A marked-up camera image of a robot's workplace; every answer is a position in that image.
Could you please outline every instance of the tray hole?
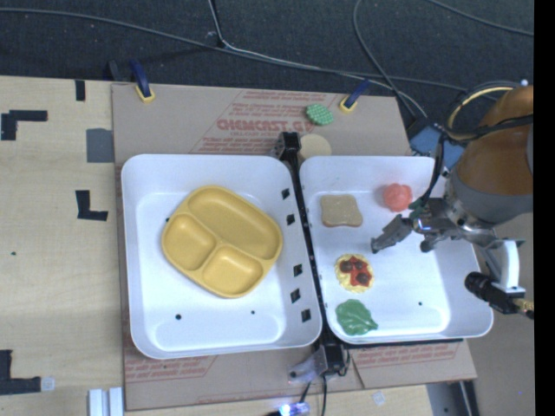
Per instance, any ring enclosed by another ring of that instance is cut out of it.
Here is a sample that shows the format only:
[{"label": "tray hole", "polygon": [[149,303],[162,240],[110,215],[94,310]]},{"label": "tray hole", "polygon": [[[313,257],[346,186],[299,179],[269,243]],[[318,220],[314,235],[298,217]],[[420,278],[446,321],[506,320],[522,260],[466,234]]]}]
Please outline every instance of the tray hole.
[{"label": "tray hole", "polygon": [[310,318],[311,316],[309,309],[304,309],[303,311],[301,311],[301,319],[303,319],[303,322],[309,321]]},{"label": "tray hole", "polygon": [[300,289],[296,289],[295,291],[293,291],[291,293],[291,303],[295,303],[300,298],[301,298],[301,290]]}]

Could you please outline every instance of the robotic hand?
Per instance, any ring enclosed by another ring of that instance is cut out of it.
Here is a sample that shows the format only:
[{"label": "robotic hand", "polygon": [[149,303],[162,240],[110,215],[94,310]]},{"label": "robotic hand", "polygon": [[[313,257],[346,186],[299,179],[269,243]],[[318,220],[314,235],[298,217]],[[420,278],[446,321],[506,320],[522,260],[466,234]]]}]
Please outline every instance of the robotic hand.
[{"label": "robotic hand", "polygon": [[[471,100],[493,91],[506,91],[473,131],[453,128],[454,118]],[[424,236],[421,250],[434,249],[445,239],[463,238],[484,257],[490,276],[473,272],[466,287],[503,314],[522,313],[533,319],[533,302],[518,286],[521,242],[499,239],[494,227],[532,211],[533,87],[476,88],[458,101],[447,119],[435,155],[428,190],[372,238],[374,253],[401,242],[412,231]],[[449,174],[441,198],[431,191],[443,167],[447,138],[466,142],[464,153]]]}]

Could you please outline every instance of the green round toy food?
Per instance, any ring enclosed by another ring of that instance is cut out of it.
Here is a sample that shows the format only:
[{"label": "green round toy food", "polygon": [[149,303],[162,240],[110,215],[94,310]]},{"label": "green round toy food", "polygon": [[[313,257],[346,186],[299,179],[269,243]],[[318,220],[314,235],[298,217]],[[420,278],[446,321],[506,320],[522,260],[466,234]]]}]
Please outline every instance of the green round toy food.
[{"label": "green round toy food", "polygon": [[356,299],[349,299],[337,305],[336,315],[343,331],[349,336],[364,335],[371,329],[378,328],[370,312]]}]

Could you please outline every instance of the cardboard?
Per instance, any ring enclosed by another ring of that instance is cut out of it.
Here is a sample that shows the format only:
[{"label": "cardboard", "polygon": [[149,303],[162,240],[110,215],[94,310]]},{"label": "cardboard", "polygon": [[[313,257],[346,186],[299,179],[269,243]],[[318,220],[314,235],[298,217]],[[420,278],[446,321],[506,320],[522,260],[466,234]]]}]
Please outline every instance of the cardboard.
[{"label": "cardboard", "polygon": [[[189,406],[277,396],[299,396],[305,384],[289,381],[288,368],[304,361],[311,347],[258,353],[202,356],[172,361],[148,359],[129,334],[121,167],[141,153],[271,153],[278,135],[297,131],[326,139],[333,155],[408,154],[396,101],[362,96],[356,110],[342,113],[345,94],[153,85],[149,104],[133,84],[112,86],[114,160],[126,409]],[[305,116],[312,103],[326,106],[334,121],[317,127]],[[344,377],[329,391],[473,379],[465,341],[350,350]]]}]

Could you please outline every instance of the white tray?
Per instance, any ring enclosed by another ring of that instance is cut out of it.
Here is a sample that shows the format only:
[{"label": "white tray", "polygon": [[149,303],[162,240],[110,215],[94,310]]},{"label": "white tray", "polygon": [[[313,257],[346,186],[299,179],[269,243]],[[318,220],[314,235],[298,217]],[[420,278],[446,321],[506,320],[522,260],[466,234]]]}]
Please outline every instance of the white tray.
[{"label": "white tray", "polygon": [[[143,354],[168,359],[294,348],[319,336],[322,317],[291,176],[282,162],[265,156],[140,155],[123,166],[121,185],[131,335]],[[283,233],[284,247],[268,275],[238,299],[198,286],[161,250],[166,219],[203,185],[235,191],[276,220]],[[288,224],[291,215],[295,222]]]},{"label": "white tray", "polygon": [[[479,271],[471,244],[444,241],[429,253],[420,251],[422,235],[413,232],[401,243],[372,254],[370,239],[396,213],[382,204],[382,188],[409,185],[415,198],[428,188],[434,161],[425,157],[314,157],[301,166],[304,201],[331,330],[352,344],[467,338],[485,334],[493,312],[464,286],[466,275]],[[443,193],[442,181],[434,195]],[[351,194],[363,222],[358,228],[329,228],[321,220],[324,194]],[[375,282],[361,294],[344,289],[336,279],[335,261],[345,253],[363,254],[374,269]],[[362,336],[347,335],[337,322],[336,306],[358,299],[378,323]]]}]

